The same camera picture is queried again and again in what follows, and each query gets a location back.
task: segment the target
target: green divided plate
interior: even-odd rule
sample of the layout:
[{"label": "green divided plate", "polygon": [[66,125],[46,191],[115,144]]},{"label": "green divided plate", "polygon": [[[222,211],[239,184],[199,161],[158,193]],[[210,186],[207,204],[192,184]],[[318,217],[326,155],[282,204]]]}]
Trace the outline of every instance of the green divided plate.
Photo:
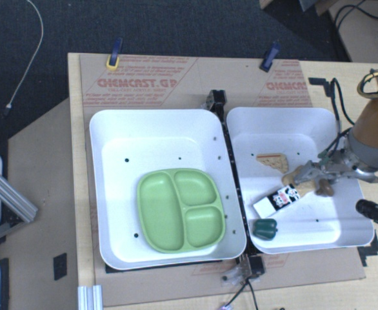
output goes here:
[{"label": "green divided plate", "polygon": [[221,197],[211,177],[197,169],[144,175],[137,207],[148,243],[162,253],[183,253],[217,244],[225,231]]}]

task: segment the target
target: black fabric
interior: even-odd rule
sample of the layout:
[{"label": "black fabric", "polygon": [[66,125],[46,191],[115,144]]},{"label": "black fabric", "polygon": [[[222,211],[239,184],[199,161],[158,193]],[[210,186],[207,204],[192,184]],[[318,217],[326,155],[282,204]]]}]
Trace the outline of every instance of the black fabric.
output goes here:
[{"label": "black fabric", "polygon": [[9,102],[40,37],[25,0],[0,0],[0,144],[68,97],[67,53],[262,58],[273,41],[277,58],[336,61],[328,14],[301,10],[298,0],[31,0],[45,34],[34,63]]}]

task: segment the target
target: teal object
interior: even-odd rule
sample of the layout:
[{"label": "teal object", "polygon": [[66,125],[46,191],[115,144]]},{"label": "teal object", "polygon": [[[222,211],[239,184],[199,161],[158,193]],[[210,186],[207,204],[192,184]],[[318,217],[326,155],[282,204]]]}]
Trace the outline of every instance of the teal object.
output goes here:
[{"label": "teal object", "polygon": [[255,221],[252,234],[263,240],[272,240],[277,231],[277,221],[273,218],[266,218]]},{"label": "teal object", "polygon": [[144,175],[137,208],[147,242],[162,253],[182,253],[218,243],[225,232],[222,201],[213,179],[197,169]]}]

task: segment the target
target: white cable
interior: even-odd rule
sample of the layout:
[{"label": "white cable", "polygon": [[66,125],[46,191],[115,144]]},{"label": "white cable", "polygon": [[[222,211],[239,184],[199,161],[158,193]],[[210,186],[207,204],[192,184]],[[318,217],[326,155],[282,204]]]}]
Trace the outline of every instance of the white cable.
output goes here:
[{"label": "white cable", "polygon": [[41,37],[40,37],[39,43],[37,45],[37,48],[35,49],[34,54],[33,54],[32,58],[31,58],[30,62],[28,63],[28,66],[27,66],[27,68],[26,68],[26,70],[25,70],[25,72],[24,72],[24,74],[23,74],[20,82],[18,83],[17,87],[14,90],[14,93],[13,93],[11,99],[10,99],[10,102],[8,102],[7,105],[6,105],[5,115],[7,115],[8,112],[10,111],[10,109],[12,108],[12,103],[13,103],[13,100],[15,98],[15,95],[17,94],[18,90],[20,89],[21,84],[23,84],[23,81],[24,81],[24,79],[25,79],[28,71],[30,70],[30,67],[32,66],[33,60],[34,60],[35,56],[37,55],[37,52],[40,49],[41,43],[43,42],[43,36],[44,36],[43,18],[41,17],[41,14],[40,14],[39,10],[37,9],[37,7],[35,6],[35,4],[33,4],[33,2],[31,2],[31,0],[25,0],[25,1],[27,1],[28,3],[30,3],[33,6],[35,12],[39,16],[40,25],[41,25]]}]

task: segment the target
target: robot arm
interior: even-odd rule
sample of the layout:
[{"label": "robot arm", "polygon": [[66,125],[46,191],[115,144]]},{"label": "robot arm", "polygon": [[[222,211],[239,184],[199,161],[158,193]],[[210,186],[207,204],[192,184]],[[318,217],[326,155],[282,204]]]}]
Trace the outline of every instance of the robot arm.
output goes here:
[{"label": "robot arm", "polygon": [[[342,177],[378,183],[378,176],[375,175],[378,171],[378,92],[364,92],[365,83],[374,77],[378,77],[378,72],[368,74],[358,85],[358,93],[370,101],[354,126],[338,135],[319,155],[319,162],[308,161],[295,171],[293,181],[296,185],[315,180],[317,194],[331,196],[331,184]],[[340,140],[344,140],[344,145],[338,149]],[[360,200],[356,209],[378,223],[378,204]]]}]

